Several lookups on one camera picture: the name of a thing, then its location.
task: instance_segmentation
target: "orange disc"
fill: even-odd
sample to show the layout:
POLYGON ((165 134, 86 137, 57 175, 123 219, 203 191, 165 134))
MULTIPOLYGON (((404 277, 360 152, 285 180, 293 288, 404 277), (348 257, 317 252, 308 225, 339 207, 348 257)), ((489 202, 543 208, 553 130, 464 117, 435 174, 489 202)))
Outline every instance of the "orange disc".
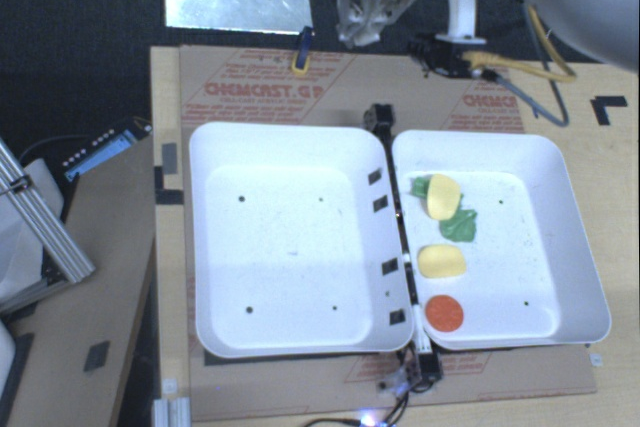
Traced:
POLYGON ((444 333, 455 331, 464 320, 462 306, 449 295, 433 296, 427 303, 425 313, 429 324, 444 333))

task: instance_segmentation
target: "dark floor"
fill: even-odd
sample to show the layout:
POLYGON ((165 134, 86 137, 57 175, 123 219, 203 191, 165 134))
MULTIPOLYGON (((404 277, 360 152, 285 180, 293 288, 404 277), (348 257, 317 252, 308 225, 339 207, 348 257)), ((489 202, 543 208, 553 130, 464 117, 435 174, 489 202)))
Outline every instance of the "dark floor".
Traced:
MULTIPOLYGON (((488 49, 534 59, 516 0, 479 0, 477 33, 488 49)), ((65 134, 95 134, 128 116, 150 117, 149 48, 210 44, 291 48, 292 36, 180 30, 164 25, 163 0, 0 0, 0 137, 18 155, 65 134)), ((345 51, 335 32, 335 0, 311 0, 314 49, 345 51)), ((380 43, 363 53, 403 54, 416 32, 446 29, 447 1, 419 0, 380 43)), ((569 59, 584 61, 559 45, 569 59)), ((33 156, 57 163, 77 143, 33 156)), ((121 425, 145 425, 153 386, 153 303, 136 349, 121 425)))

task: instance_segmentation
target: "electronic device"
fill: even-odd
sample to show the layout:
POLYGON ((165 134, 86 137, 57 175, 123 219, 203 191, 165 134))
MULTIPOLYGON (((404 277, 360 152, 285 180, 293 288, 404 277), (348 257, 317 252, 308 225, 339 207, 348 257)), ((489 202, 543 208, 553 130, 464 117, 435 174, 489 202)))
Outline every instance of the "electronic device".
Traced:
POLYGON ((60 164, 58 175, 68 183, 122 153, 152 131, 151 124, 138 117, 123 119, 90 137, 60 164))

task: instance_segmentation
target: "cardboard sheet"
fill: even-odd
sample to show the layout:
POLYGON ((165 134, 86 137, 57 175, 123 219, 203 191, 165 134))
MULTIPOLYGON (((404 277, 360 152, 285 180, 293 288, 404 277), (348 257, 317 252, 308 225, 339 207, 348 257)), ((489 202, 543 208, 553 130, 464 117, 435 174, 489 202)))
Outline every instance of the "cardboard sheet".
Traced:
MULTIPOLYGON (((379 381, 395 354, 222 360, 195 333, 188 140, 202 123, 359 126, 373 103, 394 105, 397 134, 410 128, 522 133, 515 97, 492 84, 425 80, 409 58, 314 52, 307 75, 290 70, 292 52, 186 47, 180 51, 182 147, 192 419, 320 413, 392 406, 379 381)), ((583 346, 448 353, 444 379, 412 405, 593 393, 583 346)))

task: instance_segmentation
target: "green piece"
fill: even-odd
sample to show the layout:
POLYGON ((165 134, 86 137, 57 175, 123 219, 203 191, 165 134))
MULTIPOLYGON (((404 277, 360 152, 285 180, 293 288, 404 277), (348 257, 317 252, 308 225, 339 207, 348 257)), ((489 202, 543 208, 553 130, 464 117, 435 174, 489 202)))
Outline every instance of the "green piece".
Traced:
POLYGON ((440 233, 453 242, 471 242, 476 236, 475 210, 462 210, 458 207, 455 215, 446 221, 440 221, 440 233))
POLYGON ((418 177, 413 181, 413 186, 411 187, 411 194, 414 196, 418 196, 422 199, 427 199, 427 192, 429 191, 429 182, 430 178, 422 178, 418 177))

